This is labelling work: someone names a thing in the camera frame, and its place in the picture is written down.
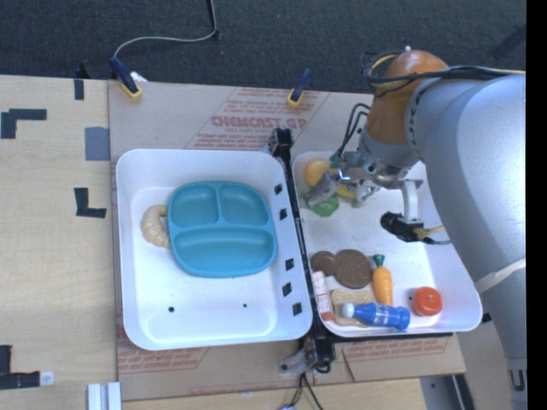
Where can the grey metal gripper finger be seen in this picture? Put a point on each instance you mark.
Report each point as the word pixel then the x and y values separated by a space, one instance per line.
pixel 325 190
pixel 363 195

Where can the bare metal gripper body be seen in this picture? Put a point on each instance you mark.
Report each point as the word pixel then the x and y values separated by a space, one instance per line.
pixel 372 177

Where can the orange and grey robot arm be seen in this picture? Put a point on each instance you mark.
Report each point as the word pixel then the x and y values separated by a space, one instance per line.
pixel 470 152

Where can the green toy lettuce leaf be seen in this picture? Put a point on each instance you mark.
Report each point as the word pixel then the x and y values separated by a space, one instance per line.
pixel 327 207

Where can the yellow banana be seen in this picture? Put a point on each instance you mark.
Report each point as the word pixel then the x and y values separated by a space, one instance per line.
pixel 345 192

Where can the yellow round toy fruit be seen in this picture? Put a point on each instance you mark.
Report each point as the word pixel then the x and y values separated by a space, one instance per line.
pixel 315 172

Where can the white plastic tray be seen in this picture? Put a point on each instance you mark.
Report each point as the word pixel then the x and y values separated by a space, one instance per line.
pixel 363 233
pixel 205 314

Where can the thin black and white rod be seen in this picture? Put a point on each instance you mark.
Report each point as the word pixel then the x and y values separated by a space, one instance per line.
pixel 299 233

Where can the small brown biscuit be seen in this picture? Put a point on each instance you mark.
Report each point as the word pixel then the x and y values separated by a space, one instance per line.
pixel 322 263

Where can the large brown biscuit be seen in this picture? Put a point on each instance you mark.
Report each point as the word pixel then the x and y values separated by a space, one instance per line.
pixel 354 268

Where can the orange carrot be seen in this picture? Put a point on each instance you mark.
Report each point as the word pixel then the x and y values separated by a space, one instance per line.
pixel 383 284

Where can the red and white packet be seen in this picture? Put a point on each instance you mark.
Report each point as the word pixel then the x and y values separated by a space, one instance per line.
pixel 321 293

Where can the tan bread slice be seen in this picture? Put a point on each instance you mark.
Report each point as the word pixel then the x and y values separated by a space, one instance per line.
pixel 346 297

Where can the blue divided plate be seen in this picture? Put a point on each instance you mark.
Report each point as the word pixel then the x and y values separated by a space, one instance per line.
pixel 222 233

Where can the blue bottle white cap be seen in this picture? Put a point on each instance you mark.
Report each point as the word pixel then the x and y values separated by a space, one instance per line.
pixel 380 315

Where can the orange toy tomato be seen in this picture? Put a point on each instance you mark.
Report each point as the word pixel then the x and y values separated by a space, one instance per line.
pixel 427 301

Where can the brown cardboard board red print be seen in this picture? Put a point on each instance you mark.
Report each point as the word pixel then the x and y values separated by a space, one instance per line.
pixel 179 118

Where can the cream doughnut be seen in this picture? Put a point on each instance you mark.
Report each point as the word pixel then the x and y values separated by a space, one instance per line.
pixel 153 229

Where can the black cylinder on white bracket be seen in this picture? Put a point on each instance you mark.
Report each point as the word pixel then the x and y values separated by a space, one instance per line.
pixel 399 225

